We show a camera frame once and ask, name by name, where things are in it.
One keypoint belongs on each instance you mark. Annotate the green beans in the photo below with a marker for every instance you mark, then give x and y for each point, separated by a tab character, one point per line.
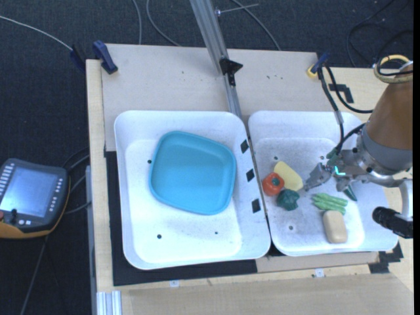
329	202

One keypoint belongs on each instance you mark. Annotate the dark green broccoli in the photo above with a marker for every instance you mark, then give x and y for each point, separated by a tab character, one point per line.
288	199

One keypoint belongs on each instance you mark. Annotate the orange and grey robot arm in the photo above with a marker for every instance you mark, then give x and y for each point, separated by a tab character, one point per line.
392	117

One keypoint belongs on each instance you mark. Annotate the orange bell pepper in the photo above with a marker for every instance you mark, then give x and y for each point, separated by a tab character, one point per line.
272	185

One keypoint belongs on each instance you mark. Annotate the black cylinder on white bracket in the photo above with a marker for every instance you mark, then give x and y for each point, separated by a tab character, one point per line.
393	220

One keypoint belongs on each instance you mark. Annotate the beige bread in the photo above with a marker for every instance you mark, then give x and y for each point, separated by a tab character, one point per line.
334	227

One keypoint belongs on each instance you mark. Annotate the yellow wedge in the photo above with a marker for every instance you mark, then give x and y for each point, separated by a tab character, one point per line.
290	176

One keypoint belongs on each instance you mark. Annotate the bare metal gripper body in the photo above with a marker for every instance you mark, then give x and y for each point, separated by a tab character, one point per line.
352	166

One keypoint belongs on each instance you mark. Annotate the pale wood board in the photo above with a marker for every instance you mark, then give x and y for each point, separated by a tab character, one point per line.
170	84

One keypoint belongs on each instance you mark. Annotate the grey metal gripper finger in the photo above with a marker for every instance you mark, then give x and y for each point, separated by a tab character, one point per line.
317	176
344	184

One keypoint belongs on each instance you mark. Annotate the blue plate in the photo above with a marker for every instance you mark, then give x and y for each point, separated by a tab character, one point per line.
193	172

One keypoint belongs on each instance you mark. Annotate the white plastic tray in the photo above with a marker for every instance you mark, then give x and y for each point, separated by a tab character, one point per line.
183	238
305	235

